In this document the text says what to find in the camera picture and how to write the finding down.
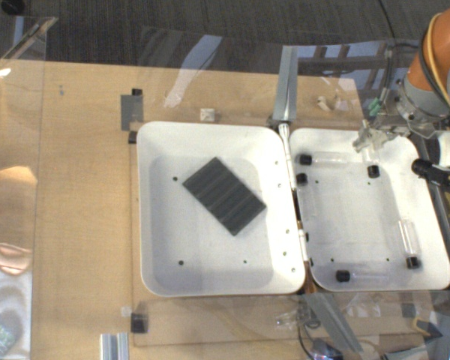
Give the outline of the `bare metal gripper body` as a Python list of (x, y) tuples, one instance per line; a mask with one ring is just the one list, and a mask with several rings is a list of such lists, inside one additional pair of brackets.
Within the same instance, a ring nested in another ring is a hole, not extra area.
[(385, 102), (372, 121), (372, 128), (388, 135), (408, 137), (417, 134), (423, 138), (434, 137), (437, 119), (428, 115), (408, 101)]

